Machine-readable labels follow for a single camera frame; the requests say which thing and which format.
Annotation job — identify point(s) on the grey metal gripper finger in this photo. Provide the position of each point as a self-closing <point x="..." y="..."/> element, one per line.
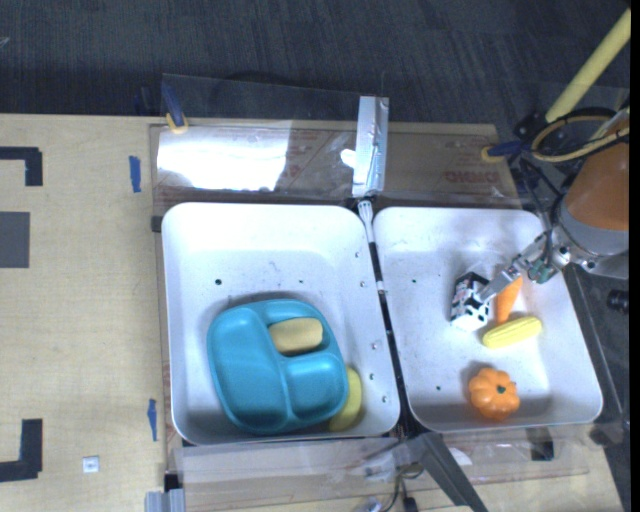
<point x="497" y="284"/>

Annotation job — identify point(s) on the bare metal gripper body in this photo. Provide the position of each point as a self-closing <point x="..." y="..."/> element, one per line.
<point x="575" y="260"/>

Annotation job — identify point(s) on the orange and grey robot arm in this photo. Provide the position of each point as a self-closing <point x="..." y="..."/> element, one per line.
<point x="600" y="195"/>

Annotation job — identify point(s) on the orange carrot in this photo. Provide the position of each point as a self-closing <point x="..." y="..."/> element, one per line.
<point x="506" y="302"/>

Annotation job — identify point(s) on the cow print carton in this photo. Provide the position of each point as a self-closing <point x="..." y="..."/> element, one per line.
<point x="467" y="310"/>

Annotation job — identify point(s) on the yellow corn cob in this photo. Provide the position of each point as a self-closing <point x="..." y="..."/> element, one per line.
<point x="512" y="332"/>

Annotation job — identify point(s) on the white plastic tray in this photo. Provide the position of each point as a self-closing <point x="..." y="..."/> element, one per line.
<point x="280" y="250"/>
<point x="440" y="250"/>

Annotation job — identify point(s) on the orange pumpkin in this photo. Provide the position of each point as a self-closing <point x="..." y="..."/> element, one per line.
<point x="494" y="395"/>

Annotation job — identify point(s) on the yellow toy bread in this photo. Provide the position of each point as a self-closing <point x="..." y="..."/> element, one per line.
<point x="296" y="336"/>

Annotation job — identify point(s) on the blue divided plate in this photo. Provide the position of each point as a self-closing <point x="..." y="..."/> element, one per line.
<point x="255" y="370"/>

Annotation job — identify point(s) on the black cylinder on white bracket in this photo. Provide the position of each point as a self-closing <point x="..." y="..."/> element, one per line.
<point x="619" y="301"/>

